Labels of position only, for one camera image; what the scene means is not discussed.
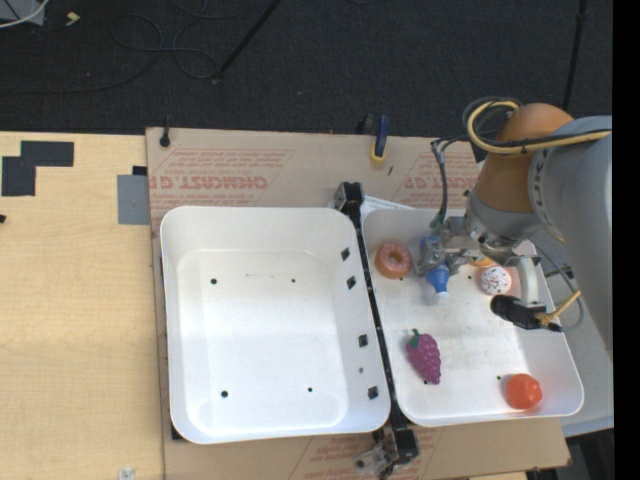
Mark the black cylinder on white bracket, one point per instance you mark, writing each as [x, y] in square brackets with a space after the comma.
[520, 313]

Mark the small orange round thing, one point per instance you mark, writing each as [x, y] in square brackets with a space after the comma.
[483, 262]

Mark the white sprinkled doughnut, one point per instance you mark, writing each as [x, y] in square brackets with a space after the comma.
[496, 281]

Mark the white plastic tray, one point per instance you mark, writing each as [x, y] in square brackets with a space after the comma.
[265, 328]
[475, 338]

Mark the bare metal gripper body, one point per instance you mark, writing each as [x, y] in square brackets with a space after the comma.
[462, 242]

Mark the purple grapes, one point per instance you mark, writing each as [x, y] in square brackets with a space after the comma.
[426, 358]

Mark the thin black and white rod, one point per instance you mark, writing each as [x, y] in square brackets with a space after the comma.
[378, 318]

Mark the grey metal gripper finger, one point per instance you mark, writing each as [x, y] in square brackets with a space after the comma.
[426, 260]
[456, 264]

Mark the blue bottle with white cap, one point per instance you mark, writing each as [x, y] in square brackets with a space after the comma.
[439, 280]

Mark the brown cardboard board, red print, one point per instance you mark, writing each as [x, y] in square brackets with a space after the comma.
[300, 168]

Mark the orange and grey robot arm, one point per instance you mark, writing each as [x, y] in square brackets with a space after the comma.
[570, 203]

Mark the orange-red tomato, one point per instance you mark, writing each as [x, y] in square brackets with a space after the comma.
[523, 392]

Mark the pink doughnut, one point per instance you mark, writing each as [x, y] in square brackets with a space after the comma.
[385, 267]

